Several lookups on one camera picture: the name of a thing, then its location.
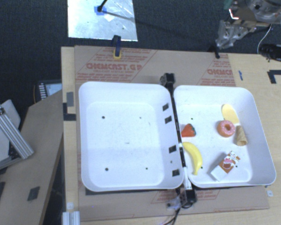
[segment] robotic arm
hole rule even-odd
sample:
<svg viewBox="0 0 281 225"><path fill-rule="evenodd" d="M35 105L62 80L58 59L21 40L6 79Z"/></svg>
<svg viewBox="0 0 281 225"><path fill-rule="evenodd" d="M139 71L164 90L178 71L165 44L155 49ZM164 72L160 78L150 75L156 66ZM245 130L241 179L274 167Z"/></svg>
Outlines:
<svg viewBox="0 0 281 225"><path fill-rule="evenodd" d="M257 27L270 27L281 24L281 0L228 0L230 18L220 21L218 39L219 49L233 46L236 40L242 39ZM259 54L281 61L281 45L260 45Z"/></svg>

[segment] yellow banana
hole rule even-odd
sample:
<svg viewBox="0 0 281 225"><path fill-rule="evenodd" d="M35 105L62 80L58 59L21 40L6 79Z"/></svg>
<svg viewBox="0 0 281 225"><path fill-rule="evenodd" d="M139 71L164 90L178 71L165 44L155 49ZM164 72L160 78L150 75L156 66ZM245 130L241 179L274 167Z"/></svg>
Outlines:
<svg viewBox="0 0 281 225"><path fill-rule="evenodd" d="M192 157L192 164L194 167L193 174L198 175L198 170L201 168L203 164L202 155L199 149L190 142L183 142L182 143L184 149L191 155Z"/></svg>

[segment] pink donut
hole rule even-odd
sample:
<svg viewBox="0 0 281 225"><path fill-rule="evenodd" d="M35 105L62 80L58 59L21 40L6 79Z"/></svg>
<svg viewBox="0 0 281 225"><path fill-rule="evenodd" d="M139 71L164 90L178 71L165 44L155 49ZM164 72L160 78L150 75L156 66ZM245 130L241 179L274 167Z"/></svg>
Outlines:
<svg viewBox="0 0 281 225"><path fill-rule="evenodd" d="M217 126L217 131L223 137L230 137L235 133L235 126L228 120L223 120Z"/></svg>

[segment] silver square plate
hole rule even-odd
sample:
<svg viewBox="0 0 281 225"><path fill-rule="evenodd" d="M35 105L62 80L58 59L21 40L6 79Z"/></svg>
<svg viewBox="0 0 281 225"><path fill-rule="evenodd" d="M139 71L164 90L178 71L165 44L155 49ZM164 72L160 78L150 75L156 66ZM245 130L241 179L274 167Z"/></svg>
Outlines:
<svg viewBox="0 0 281 225"><path fill-rule="evenodd" d="M104 0L68 0L68 36L137 41L132 0L108 0L103 12L97 7Z"/></svg>

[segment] empty white tray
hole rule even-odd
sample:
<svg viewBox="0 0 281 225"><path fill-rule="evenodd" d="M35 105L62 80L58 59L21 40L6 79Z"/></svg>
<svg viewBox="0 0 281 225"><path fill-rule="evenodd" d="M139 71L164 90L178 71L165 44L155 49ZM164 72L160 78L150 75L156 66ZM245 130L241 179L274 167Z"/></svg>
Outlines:
<svg viewBox="0 0 281 225"><path fill-rule="evenodd" d="M81 176L92 191L171 189L183 170L169 92L155 84L79 89Z"/></svg>
<svg viewBox="0 0 281 225"><path fill-rule="evenodd" d="M243 88L179 86L174 91L177 115L180 125L191 123L197 134L182 138L200 150L203 157L202 169L192 174L192 161L185 154L188 176L191 182L201 188L268 185L275 181L276 171L262 129L252 94ZM222 105L230 104L235 109L240 124L248 139L246 146L237 146L234 136L224 138L216 130L223 120ZM210 172L230 152L234 151L241 160L221 181L216 181Z"/></svg>

